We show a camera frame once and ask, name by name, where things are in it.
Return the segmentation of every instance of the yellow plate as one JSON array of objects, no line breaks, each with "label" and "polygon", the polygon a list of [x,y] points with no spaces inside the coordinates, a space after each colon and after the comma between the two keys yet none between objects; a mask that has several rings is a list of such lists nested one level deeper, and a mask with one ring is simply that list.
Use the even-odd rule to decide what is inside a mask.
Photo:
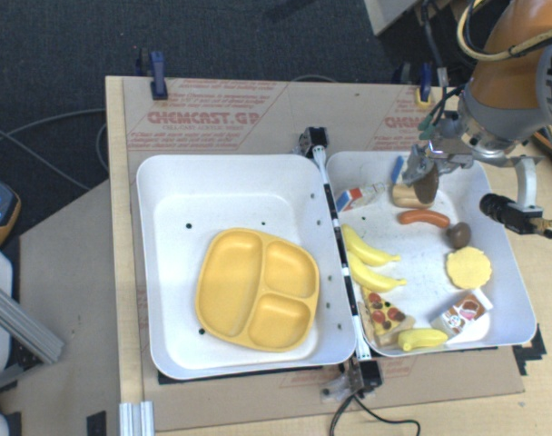
[{"label": "yellow plate", "polygon": [[225,341],[286,352],[306,339],[319,287],[318,266],[300,246],[234,228],[208,248],[195,310],[203,328]]}]

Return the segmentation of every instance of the hot dog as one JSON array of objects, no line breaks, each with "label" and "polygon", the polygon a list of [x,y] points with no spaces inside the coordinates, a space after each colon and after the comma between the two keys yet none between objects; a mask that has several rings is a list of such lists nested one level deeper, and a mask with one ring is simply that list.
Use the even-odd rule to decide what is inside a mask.
[{"label": "hot dog", "polygon": [[401,224],[423,222],[435,224],[439,228],[449,227],[449,218],[445,214],[433,210],[408,210],[400,213],[398,220]]}]

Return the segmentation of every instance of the yellow cookie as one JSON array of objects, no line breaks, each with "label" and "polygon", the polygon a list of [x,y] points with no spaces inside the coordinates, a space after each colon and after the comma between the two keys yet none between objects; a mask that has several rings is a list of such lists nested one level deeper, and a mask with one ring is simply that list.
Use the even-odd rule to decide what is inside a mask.
[{"label": "yellow cookie", "polygon": [[461,289],[476,289],[488,282],[492,265],[476,247],[464,247],[448,255],[446,271],[454,285]]}]

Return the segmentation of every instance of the yellow banana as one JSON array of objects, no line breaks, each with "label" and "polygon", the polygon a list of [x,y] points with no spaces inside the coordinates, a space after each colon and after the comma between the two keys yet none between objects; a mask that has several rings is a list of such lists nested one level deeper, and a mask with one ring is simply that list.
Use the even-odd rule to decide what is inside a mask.
[{"label": "yellow banana", "polygon": [[357,255],[367,265],[382,266],[385,263],[401,260],[400,255],[391,255],[368,245],[348,224],[343,224],[340,229],[342,230],[342,238],[346,249]]},{"label": "yellow banana", "polygon": [[361,286],[373,292],[388,292],[397,286],[407,284],[405,280],[396,280],[370,270],[353,252],[347,251],[350,276]]},{"label": "yellow banana", "polygon": [[401,349],[409,352],[418,347],[435,347],[448,340],[443,331],[433,328],[413,328],[399,333],[397,342]]}]

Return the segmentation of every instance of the pizza slice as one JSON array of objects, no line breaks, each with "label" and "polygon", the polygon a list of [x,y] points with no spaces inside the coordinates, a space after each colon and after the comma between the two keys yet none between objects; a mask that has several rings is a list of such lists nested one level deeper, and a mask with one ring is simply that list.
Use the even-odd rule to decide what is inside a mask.
[{"label": "pizza slice", "polygon": [[399,307],[383,299],[378,293],[361,286],[364,307],[361,319],[367,339],[375,341],[380,347],[397,342],[399,333],[411,329],[415,318],[406,315]]}]

